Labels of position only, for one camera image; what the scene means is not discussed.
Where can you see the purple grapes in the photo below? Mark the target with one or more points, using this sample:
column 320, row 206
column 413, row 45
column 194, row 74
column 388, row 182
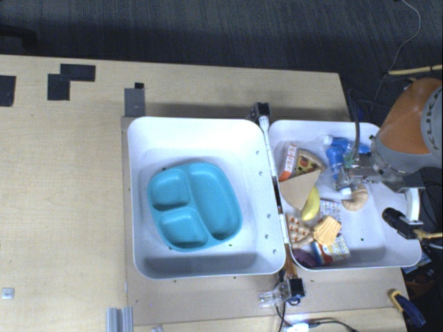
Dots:
column 305, row 258

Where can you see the blue divided plate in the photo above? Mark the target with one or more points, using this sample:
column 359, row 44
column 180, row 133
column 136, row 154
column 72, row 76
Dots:
column 207, row 195

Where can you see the yellow ridged biscuit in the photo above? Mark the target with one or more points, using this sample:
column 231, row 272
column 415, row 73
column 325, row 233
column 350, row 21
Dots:
column 327, row 231

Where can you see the tan croissant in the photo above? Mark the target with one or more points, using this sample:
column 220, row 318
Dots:
column 358, row 201

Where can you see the black cylinder on white bracket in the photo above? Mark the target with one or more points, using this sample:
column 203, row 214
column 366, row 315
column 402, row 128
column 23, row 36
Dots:
column 398, row 220

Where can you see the white plastic tray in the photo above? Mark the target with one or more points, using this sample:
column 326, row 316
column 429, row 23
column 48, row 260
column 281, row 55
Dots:
column 377, row 233
column 194, row 137

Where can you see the tan waffle slice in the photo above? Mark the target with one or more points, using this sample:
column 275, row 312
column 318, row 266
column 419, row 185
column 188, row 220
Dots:
column 297, row 228

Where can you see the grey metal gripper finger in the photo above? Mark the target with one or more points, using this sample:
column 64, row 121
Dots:
column 340, row 184
column 346, row 171

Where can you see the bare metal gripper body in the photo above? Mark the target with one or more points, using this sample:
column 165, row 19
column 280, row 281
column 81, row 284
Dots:
column 363, row 175

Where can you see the thin black and white rod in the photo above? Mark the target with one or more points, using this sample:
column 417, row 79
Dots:
column 270, row 154

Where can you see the white printed packet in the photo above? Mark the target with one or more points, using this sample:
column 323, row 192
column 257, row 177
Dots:
column 330, row 209

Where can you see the blue clear plastic bottle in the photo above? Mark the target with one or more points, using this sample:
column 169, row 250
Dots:
column 342, row 142
column 334, row 159

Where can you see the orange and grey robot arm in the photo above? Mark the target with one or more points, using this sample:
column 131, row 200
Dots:
column 405, row 123

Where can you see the yellow banana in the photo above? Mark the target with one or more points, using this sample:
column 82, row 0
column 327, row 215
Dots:
column 312, row 207

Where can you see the tan bread slice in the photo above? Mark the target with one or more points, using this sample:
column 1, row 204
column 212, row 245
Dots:
column 298, row 189

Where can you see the toy pizza slice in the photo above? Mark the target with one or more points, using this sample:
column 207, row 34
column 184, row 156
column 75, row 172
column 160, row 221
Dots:
column 307, row 163

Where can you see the white orange and blue carton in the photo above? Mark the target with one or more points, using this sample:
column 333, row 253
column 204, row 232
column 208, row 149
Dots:
column 334, row 251

